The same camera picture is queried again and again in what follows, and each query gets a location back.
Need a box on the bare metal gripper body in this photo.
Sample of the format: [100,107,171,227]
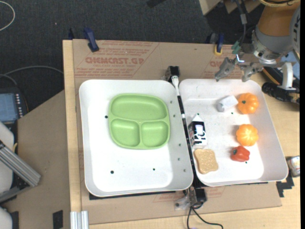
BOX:
[235,39,285,72]

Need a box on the orange pumpkin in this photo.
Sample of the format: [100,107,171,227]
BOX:
[235,124,259,147]
[237,92,260,115]

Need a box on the white and grey small bottle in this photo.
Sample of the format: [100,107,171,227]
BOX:
[216,94,239,113]

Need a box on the white plastic tray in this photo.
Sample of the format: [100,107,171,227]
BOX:
[178,78,290,187]
[78,79,194,198]

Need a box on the thin black and white rod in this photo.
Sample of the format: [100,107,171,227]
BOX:
[171,75,195,188]

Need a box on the black and white milk carton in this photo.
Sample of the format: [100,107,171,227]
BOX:
[187,114,208,150]

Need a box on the red bell pepper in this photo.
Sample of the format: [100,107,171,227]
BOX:
[230,145,251,163]

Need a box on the brown cardboard board red print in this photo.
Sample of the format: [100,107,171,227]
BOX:
[72,39,283,225]

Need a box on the tan bread slice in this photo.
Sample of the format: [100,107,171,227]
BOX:
[193,148,219,175]

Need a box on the green divided plate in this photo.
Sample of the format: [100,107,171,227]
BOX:
[108,93,171,150]

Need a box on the small silver can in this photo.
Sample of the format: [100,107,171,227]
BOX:
[285,156,301,177]

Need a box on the black cylinder on white bracket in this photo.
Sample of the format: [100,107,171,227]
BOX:
[261,62,300,104]

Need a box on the black block with thin wires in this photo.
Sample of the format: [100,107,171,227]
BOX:
[164,65,181,82]
[174,187,208,211]

